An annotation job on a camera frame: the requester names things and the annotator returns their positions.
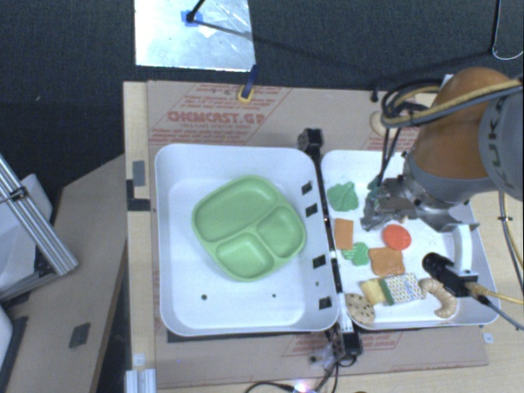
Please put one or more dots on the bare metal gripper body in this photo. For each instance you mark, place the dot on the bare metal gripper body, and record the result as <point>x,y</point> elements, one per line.
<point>403,203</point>

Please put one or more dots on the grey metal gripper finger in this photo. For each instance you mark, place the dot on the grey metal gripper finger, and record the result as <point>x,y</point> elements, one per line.
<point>382,218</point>
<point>365,222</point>

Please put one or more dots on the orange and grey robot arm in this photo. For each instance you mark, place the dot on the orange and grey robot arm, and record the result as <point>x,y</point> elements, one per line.
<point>454,137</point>

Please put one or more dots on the red tomato slice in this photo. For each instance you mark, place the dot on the red tomato slice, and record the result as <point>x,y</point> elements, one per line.
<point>397,237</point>

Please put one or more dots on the small green lettuce leaf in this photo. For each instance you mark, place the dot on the small green lettuce leaf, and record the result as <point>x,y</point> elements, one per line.
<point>357,254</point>

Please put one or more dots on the thin black and white rod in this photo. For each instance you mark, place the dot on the thin black and white rod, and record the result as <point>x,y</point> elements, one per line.
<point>329,231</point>

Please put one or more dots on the orange toast slice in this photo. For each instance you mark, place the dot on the orange toast slice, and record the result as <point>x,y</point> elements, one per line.
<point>387,261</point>

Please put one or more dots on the beige chocolate chip biscuit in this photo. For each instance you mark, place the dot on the beige chocolate chip biscuit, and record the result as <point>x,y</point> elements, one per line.
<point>359,308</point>

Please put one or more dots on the white plastic tray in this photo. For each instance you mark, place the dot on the white plastic tray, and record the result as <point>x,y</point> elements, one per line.
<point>184,301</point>
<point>413,313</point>

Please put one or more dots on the beige croissant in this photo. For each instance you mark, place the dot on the beige croissant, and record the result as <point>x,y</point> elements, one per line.
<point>444,299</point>

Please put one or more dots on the green divided plate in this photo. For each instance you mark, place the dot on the green divided plate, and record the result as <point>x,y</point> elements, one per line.
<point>237,219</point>

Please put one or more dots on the brown cardboard board red print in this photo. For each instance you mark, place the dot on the brown cardboard board red print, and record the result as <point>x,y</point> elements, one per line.
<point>245,358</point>

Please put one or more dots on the black cylinder on white bracket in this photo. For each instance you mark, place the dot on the black cylinder on white bracket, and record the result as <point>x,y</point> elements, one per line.
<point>446,274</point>

